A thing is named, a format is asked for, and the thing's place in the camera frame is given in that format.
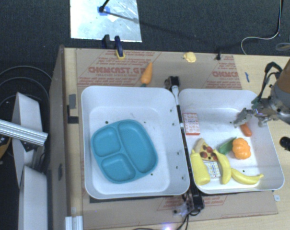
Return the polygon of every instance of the metal plate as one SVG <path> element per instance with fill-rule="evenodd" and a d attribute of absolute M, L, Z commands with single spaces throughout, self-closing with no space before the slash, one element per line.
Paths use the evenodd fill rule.
<path fill-rule="evenodd" d="M 122 41 L 141 42 L 136 0 L 110 0 L 104 11 L 98 9 L 105 0 L 70 0 L 71 38 L 110 39 L 118 35 Z"/>

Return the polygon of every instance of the black floor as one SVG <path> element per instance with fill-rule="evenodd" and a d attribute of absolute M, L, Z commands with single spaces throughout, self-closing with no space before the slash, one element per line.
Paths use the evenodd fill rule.
<path fill-rule="evenodd" d="M 124 43 L 125 49 L 195 51 L 242 54 L 248 36 L 271 37 L 277 28 L 280 0 L 137 0 L 142 43 Z M 288 41 L 290 0 L 284 0 L 280 35 L 273 40 L 248 40 L 247 54 L 290 55 L 275 50 Z M 59 45 L 101 48 L 95 40 L 70 38 L 70 0 L 0 0 L 0 73 L 14 66 L 30 65 L 52 75 Z M 27 76 L 48 90 L 50 82 L 40 72 L 12 70 L 12 77 Z M 0 88 L 0 103 L 16 91 L 40 99 L 45 130 L 48 105 L 44 92 L 26 80 L 10 81 Z M 0 118 L 10 120 L 13 98 L 0 108 Z M 0 230 L 17 229 L 18 186 L 13 157 L 6 153 L 0 165 Z"/>

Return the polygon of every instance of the toy pizza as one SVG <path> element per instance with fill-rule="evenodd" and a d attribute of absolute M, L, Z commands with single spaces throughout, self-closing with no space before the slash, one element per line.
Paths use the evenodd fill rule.
<path fill-rule="evenodd" d="M 210 147 L 203 138 L 198 140 L 193 149 L 195 152 L 200 154 L 203 160 L 217 161 L 217 155 L 213 152 L 212 147 Z"/>

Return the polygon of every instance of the orange object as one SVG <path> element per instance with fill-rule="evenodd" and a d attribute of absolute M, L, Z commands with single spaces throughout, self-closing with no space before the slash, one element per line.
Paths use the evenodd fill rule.
<path fill-rule="evenodd" d="M 151 82 L 152 78 L 152 62 L 148 64 L 145 71 L 143 72 L 143 75 L 140 78 L 140 82 L 142 84 L 149 84 Z"/>
<path fill-rule="evenodd" d="M 251 132 L 250 128 L 248 127 L 247 123 L 240 125 L 240 128 L 245 136 L 247 136 L 247 137 L 252 136 L 252 132 Z"/>
<path fill-rule="evenodd" d="M 232 142 L 232 151 L 237 159 L 248 159 L 251 156 L 250 146 L 243 138 L 237 138 Z"/>

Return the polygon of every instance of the black connector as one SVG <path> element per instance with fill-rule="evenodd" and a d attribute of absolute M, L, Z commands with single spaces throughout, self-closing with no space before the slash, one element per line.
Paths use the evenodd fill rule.
<path fill-rule="evenodd" d="M 290 138 L 282 137 L 280 139 L 280 145 L 287 151 L 290 151 Z"/>

